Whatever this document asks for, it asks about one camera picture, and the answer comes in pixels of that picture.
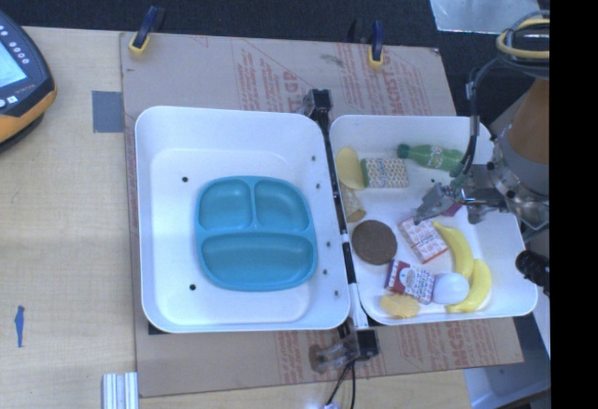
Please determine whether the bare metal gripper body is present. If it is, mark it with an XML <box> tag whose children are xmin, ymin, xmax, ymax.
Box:
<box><xmin>455</xmin><ymin>159</ymin><xmax>550</xmax><ymax>227</ymax></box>

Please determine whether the black cylinder on white bracket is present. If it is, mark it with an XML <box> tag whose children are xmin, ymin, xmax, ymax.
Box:
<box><xmin>514</xmin><ymin>248</ymin><xmax>551</xmax><ymax>297</ymax></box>

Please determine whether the white egg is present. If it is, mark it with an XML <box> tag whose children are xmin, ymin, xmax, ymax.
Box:
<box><xmin>433</xmin><ymin>272</ymin><xmax>471</xmax><ymax>306</ymax></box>

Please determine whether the brown cardboard board red print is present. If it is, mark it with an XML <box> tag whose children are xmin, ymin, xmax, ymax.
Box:
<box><xmin>118</xmin><ymin>31</ymin><xmax>526</xmax><ymax>399</ymax></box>

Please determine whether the pale yellow crisp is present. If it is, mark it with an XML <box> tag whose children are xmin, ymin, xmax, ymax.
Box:
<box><xmin>335</xmin><ymin>146</ymin><xmax>367</xmax><ymax>191</ymax></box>

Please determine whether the yellow wavy crisp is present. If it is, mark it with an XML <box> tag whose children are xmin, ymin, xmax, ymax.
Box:
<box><xmin>378</xmin><ymin>291</ymin><xmax>421</xmax><ymax>320</ymax></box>

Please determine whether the thin black and white rod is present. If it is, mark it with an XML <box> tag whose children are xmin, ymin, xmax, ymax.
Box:
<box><xmin>316</xmin><ymin>110</ymin><xmax>371</xmax><ymax>331</ymax></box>

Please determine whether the red and white carton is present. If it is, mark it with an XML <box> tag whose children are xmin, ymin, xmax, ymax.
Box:
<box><xmin>383</xmin><ymin>258</ymin><xmax>438</xmax><ymax>306</ymax></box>

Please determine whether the round brown biscuit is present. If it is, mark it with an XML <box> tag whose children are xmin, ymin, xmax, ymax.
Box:
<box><xmin>350</xmin><ymin>219</ymin><xmax>399</xmax><ymax>266</ymax></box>

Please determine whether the orange and white carton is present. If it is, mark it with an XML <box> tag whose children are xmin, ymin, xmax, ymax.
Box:
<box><xmin>397</xmin><ymin>215</ymin><xmax>450</xmax><ymax>265</ymax></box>

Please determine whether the tan waffle cone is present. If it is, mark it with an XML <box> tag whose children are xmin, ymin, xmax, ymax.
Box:
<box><xmin>339</xmin><ymin>184</ymin><xmax>367</xmax><ymax>224</ymax></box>

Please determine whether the patterned white and green carton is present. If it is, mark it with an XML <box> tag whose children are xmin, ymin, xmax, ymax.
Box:
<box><xmin>360</xmin><ymin>156</ymin><xmax>410</xmax><ymax>190</ymax></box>

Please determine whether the blue divided plate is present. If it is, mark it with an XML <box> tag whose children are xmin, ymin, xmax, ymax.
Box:
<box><xmin>193</xmin><ymin>175</ymin><xmax>319</xmax><ymax>293</ymax></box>

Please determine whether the black block with thin wires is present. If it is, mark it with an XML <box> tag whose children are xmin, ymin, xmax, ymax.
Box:
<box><xmin>302</xmin><ymin>88</ymin><xmax>335</xmax><ymax>120</ymax></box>
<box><xmin>309</xmin><ymin>327</ymin><xmax>380</xmax><ymax>374</ymax></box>

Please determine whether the green plastic bottle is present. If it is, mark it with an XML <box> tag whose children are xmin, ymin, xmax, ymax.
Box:
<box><xmin>396</xmin><ymin>143</ymin><xmax>466</xmax><ymax>175</ymax></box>

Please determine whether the yellow banana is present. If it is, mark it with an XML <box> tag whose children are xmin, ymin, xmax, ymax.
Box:
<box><xmin>431</xmin><ymin>219</ymin><xmax>476</xmax><ymax>282</ymax></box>
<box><xmin>445</xmin><ymin>258</ymin><xmax>493</xmax><ymax>316</ymax></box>

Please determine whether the white plastic tray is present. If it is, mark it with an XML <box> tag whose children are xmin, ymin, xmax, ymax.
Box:
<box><xmin>328</xmin><ymin>113</ymin><xmax>540</xmax><ymax>327</ymax></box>
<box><xmin>134</xmin><ymin>105</ymin><xmax>352</xmax><ymax>335</ymax></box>

